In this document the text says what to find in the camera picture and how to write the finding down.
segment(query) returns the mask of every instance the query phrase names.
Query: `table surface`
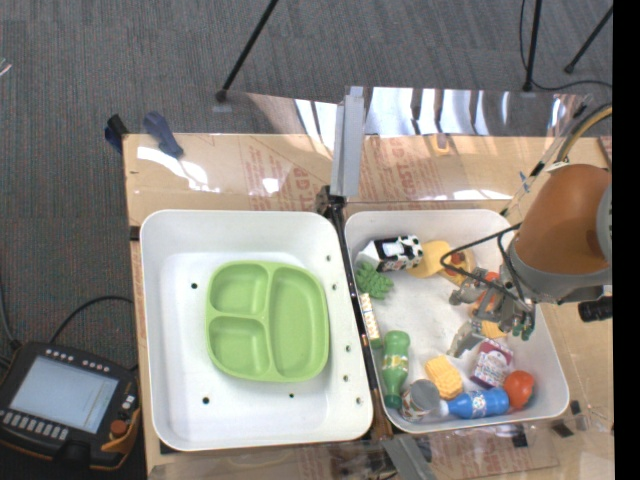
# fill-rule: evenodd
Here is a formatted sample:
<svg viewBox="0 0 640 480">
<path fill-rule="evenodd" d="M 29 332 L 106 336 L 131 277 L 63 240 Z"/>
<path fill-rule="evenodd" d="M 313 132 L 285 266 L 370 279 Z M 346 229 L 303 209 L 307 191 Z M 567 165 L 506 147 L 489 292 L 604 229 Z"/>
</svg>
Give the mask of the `table surface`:
<svg viewBox="0 0 640 480">
<path fill-rule="evenodd" d="M 250 209 L 250 210 L 302 210 L 313 208 L 315 194 L 320 187 L 328 184 L 331 175 L 331 159 L 326 152 L 317 148 L 308 139 L 294 135 L 246 135 L 246 134 L 176 134 L 178 142 L 185 149 L 185 159 L 197 158 L 197 173 L 194 167 L 181 172 L 172 168 L 171 162 L 158 161 L 149 156 L 150 150 L 157 150 L 157 142 L 145 134 L 130 134 L 123 137 L 123 157 L 125 184 L 129 222 L 132 229 L 131 264 L 133 270 L 134 295 L 136 308 L 136 326 L 138 355 L 140 364 L 140 382 L 143 395 L 143 428 L 147 470 L 151 477 L 158 478 L 281 478 L 283 474 L 290 478 L 331 478 L 331 468 L 336 464 L 336 452 L 326 446 L 300 446 L 291 449 L 255 449 L 234 450 L 224 453 L 212 452 L 172 452 L 161 453 L 161 443 L 154 431 L 150 407 L 148 349 L 146 341 L 146 324 L 144 312 L 143 271 L 140 257 L 140 243 L 136 239 L 137 230 L 146 216 L 164 208 L 188 209 Z M 305 141 L 301 154 L 299 142 Z M 522 173 L 528 173 L 532 166 L 540 160 L 549 146 L 547 137 L 449 137 L 455 162 L 440 169 L 435 176 L 441 177 L 439 190 L 445 192 L 452 187 L 448 183 L 460 183 L 460 179 L 469 187 L 489 188 L 492 194 L 511 194 L 520 186 Z M 420 155 L 417 141 L 425 144 L 422 137 L 402 137 L 396 141 L 396 154 L 399 150 L 412 151 Z M 444 149 L 429 149 L 427 144 L 424 155 L 436 157 L 451 153 Z M 389 194 L 380 194 L 381 187 L 372 187 L 380 173 L 367 170 L 366 166 L 380 162 L 380 150 L 372 157 L 371 163 L 366 160 L 363 165 L 361 184 L 364 197 L 354 199 L 347 204 L 350 212 L 370 209 L 427 209 L 430 206 L 419 203 L 416 194 L 417 180 L 424 179 L 420 172 L 418 158 L 403 173 L 395 170 L 397 175 L 405 174 L 403 181 L 413 180 L 413 187 L 394 193 L 401 202 L 388 200 Z M 579 139 L 571 150 L 573 163 L 590 163 L 606 168 L 600 143 L 595 138 Z M 284 183 L 291 185 L 287 193 L 271 197 L 251 196 L 252 184 L 256 173 L 260 179 L 268 177 L 264 168 L 278 170 L 278 176 Z M 219 176 L 233 180 L 223 190 L 215 192 L 203 190 L 202 184 L 213 185 L 211 176 L 218 172 Z M 535 192 L 543 184 L 541 180 L 529 188 L 530 193 L 517 201 L 513 216 L 515 221 L 519 215 L 526 213 L 526 208 L 535 196 Z M 428 191 L 429 187 L 418 187 Z M 468 200 L 451 201 L 453 207 L 483 207 L 496 211 L 512 204 L 513 199 L 502 195 L 487 199 L 470 196 Z M 438 202 L 438 208 L 447 207 L 446 201 Z M 579 318 L 575 304 L 562 307 L 542 305 L 547 325 L 554 340 L 558 356 L 563 367 L 571 400 L 577 401 L 581 413 L 572 414 L 567 411 L 563 415 L 563 423 L 570 435 L 562 437 L 552 430 L 555 422 L 540 422 L 527 429 L 529 446 L 526 447 L 525 462 L 518 465 L 522 456 L 512 453 L 513 450 L 495 451 L 495 461 L 486 461 L 489 450 L 498 441 L 486 432 L 475 432 L 470 435 L 431 435 L 434 456 L 432 469 L 438 478 L 473 478 L 491 476 L 492 478 L 584 478 L 606 479 L 615 476 L 614 438 L 613 438 L 613 329 L 612 321 L 605 320 L 585 324 Z M 474 446 L 484 447 L 478 454 Z M 359 443 L 347 443 L 338 453 L 352 457 L 368 453 L 358 449 Z M 441 455 L 457 454 L 456 461 L 447 461 Z M 225 466 L 220 466 L 224 458 Z"/>
</svg>

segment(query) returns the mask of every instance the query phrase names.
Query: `white plastic tray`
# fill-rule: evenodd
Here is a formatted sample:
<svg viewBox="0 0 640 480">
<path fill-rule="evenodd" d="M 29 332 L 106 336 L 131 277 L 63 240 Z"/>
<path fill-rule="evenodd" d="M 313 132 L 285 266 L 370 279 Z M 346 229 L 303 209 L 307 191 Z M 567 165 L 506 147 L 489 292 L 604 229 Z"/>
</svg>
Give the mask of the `white plastic tray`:
<svg viewBox="0 0 640 480">
<path fill-rule="evenodd" d="M 356 439 L 373 407 L 340 244 L 309 212 L 162 210 L 140 231 L 151 413 L 181 451 Z M 205 300 L 214 270 L 242 259 L 279 261 L 315 275 L 327 297 L 330 351 L 304 382 L 232 377 L 207 354 Z"/>
<path fill-rule="evenodd" d="M 489 210 L 428 210 L 428 211 L 363 211 L 352 215 L 345 226 L 345 237 L 351 261 L 355 260 L 371 240 L 415 234 L 421 243 L 445 240 L 452 248 L 473 242 L 508 228 L 510 223 Z M 505 235 L 508 245 L 513 234 Z M 476 264 L 497 271 L 501 255 L 496 240 L 475 246 Z M 394 282 L 384 300 L 372 299 L 373 311 L 384 337 L 388 331 L 405 331 L 411 338 L 409 348 L 409 377 L 404 388 L 419 378 L 426 378 L 425 361 L 449 350 L 460 326 L 468 319 L 468 305 L 452 306 L 449 296 L 456 286 L 440 275 L 419 279 L 407 272 L 385 273 Z M 569 404 L 569 388 L 549 335 L 542 311 L 536 313 L 536 328 L 528 341 L 509 335 L 504 342 L 514 353 L 513 368 L 531 373 L 536 379 L 535 396 L 525 408 L 475 420 L 455 416 L 428 415 L 419 422 L 405 420 L 396 409 L 385 407 L 389 419 L 409 433 L 455 430 L 553 418 L 565 411 Z M 382 382 L 382 348 L 374 350 L 376 376 Z M 447 356 L 460 371 L 465 391 L 480 389 L 469 379 L 477 351 L 466 351 L 460 358 Z"/>
</svg>

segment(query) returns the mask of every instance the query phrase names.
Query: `black and white cow carton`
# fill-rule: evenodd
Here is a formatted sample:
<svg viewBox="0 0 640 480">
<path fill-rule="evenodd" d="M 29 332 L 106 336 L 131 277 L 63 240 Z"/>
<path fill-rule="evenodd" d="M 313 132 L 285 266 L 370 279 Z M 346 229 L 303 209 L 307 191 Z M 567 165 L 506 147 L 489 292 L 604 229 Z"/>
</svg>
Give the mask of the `black and white cow carton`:
<svg viewBox="0 0 640 480">
<path fill-rule="evenodd" d="M 416 235 L 372 240 L 356 256 L 356 264 L 369 263 L 378 272 L 405 270 L 418 265 L 424 256 Z"/>
</svg>

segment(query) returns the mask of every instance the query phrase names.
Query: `dark gray fabric wall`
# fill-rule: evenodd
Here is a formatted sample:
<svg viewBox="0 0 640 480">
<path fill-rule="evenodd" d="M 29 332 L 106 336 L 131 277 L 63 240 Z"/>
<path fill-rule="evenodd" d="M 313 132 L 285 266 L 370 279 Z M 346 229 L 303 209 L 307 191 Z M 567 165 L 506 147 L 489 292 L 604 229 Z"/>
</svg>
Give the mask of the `dark gray fabric wall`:
<svg viewBox="0 0 640 480">
<path fill-rule="evenodd" d="M 122 159 L 104 140 L 150 110 L 215 132 L 214 95 L 270 0 L 0 0 L 0 277 L 9 324 L 48 340 L 81 304 L 132 297 Z M 521 90 L 535 0 L 280 0 L 232 89 L 338 102 L 346 85 Z M 534 91 L 612 83 L 613 0 L 543 0 Z M 523 14 L 520 27 L 521 9 Z M 612 100 L 600 83 L 559 92 Z M 610 122 L 597 132 L 610 133 Z M 59 343 L 136 359 L 132 306 L 82 312 Z M 0 332 L 0 355 L 10 356 Z M 142 439 L 115 473 L 66 473 L 0 447 L 0 478 L 145 477 Z"/>
</svg>

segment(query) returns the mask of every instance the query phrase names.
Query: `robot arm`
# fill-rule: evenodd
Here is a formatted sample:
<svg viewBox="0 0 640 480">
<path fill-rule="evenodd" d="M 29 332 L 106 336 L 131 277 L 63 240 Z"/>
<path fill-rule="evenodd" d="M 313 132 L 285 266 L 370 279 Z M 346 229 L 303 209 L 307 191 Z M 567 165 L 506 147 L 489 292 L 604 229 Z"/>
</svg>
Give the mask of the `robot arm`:
<svg viewBox="0 0 640 480">
<path fill-rule="evenodd" d="M 477 307 L 449 353 L 459 357 L 484 339 L 482 320 L 528 339 L 541 302 L 580 302 L 583 320 L 602 319 L 600 310 L 607 305 L 596 304 L 597 299 L 612 284 L 611 198 L 612 176 L 606 170 L 567 164 L 551 171 L 515 237 L 502 249 L 498 278 L 480 282 L 484 272 L 476 269 L 451 294 L 452 304 L 475 301 Z"/>
</svg>

